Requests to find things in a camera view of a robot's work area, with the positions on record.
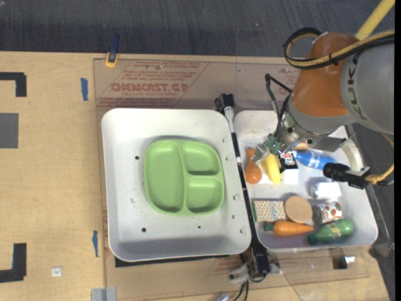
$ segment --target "dark floor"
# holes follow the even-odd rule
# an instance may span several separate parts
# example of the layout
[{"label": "dark floor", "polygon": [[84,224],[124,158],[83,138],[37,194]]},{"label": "dark floor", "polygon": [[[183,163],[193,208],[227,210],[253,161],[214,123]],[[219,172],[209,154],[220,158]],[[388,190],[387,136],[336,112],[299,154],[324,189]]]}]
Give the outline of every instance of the dark floor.
[{"label": "dark floor", "polygon": [[[119,33],[121,53],[282,56],[286,38],[304,26],[356,33],[381,0],[0,1],[2,51],[105,53]],[[393,7],[375,33],[394,27]],[[261,33],[257,41],[243,35],[255,28]],[[393,150],[380,134],[359,125],[355,130],[367,165],[380,174],[393,162]],[[375,192],[394,241],[394,185]],[[386,234],[381,230],[379,243]],[[395,300],[395,249],[372,254]]]}]

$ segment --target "yellow toy object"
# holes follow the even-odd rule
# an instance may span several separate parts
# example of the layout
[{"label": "yellow toy object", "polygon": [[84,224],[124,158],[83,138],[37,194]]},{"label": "yellow toy object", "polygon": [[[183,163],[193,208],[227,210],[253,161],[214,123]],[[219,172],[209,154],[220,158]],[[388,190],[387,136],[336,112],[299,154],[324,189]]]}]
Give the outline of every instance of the yellow toy object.
[{"label": "yellow toy object", "polygon": [[275,185],[280,183],[281,175],[279,162],[276,155],[270,153],[265,160],[261,162],[262,167],[268,173],[270,180],[275,183]]}]

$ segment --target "toy carrot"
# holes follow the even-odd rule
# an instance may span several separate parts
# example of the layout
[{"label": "toy carrot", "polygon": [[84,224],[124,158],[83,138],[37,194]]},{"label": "toy carrot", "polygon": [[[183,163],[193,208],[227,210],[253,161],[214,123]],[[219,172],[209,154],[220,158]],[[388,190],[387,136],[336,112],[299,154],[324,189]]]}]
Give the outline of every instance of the toy carrot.
[{"label": "toy carrot", "polygon": [[313,226],[301,223],[295,223],[291,221],[277,221],[274,224],[269,222],[263,222],[264,231],[274,231],[277,235],[297,235],[314,230]]}]

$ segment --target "bottle cap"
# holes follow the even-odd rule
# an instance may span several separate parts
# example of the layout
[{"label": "bottle cap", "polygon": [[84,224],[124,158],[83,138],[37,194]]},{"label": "bottle cap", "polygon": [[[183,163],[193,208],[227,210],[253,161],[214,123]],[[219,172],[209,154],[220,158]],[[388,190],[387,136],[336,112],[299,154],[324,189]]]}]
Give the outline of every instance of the bottle cap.
[{"label": "bottle cap", "polygon": [[323,222],[321,208],[318,205],[312,206],[312,221],[317,225],[320,225]]},{"label": "bottle cap", "polygon": [[274,224],[269,222],[263,222],[263,230],[264,231],[272,231],[274,230]]},{"label": "bottle cap", "polygon": [[308,241],[310,245],[315,245],[318,242],[318,236],[316,234],[308,235]]},{"label": "bottle cap", "polygon": [[309,201],[299,195],[291,196],[285,201],[286,216],[295,223],[306,223],[312,218],[312,206]]}]

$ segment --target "white tray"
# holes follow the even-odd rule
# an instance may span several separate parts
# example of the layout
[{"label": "white tray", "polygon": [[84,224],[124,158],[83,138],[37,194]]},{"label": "white tray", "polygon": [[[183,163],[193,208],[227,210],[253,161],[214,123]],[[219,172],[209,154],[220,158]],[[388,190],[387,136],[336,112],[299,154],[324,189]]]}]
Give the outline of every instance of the white tray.
[{"label": "white tray", "polygon": [[[276,124],[277,115],[273,111],[244,110],[235,116],[234,127],[244,165],[246,165],[246,148],[256,147],[267,140],[268,134],[273,133],[276,129]],[[340,127],[332,133],[332,136],[339,138],[348,137],[344,127]],[[341,149],[338,149],[334,153],[325,152],[324,154],[332,156],[337,163],[350,165],[346,154]],[[309,195],[310,187],[318,182],[331,182],[331,180],[325,177],[321,170],[302,166],[301,163],[298,163],[298,167],[298,184],[285,185],[281,182],[275,185],[264,174],[260,183],[247,184],[250,199],[276,199],[285,201],[286,198],[297,194],[308,199],[312,205],[322,202],[322,200],[313,199]],[[260,242],[267,249],[275,253],[371,245],[377,239],[378,229],[366,191],[350,187],[345,182],[340,182],[339,184],[341,196],[337,201],[343,208],[343,218],[353,221],[354,232],[352,235],[344,236],[332,243],[311,246],[307,240],[307,236],[310,233],[283,237],[275,235],[270,231],[263,231],[260,224],[257,224],[256,231]]]},{"label": "white tray", "polygon": [[[226,118],[214,110],[117,108],[102,118],[108,239],[124,261],[231,255],[251,243],[234,146]],[[143,185],[145,151],[152,142],[185,138],[220,155],[226,186],[217,211],[202,216],[157,212]]]}]

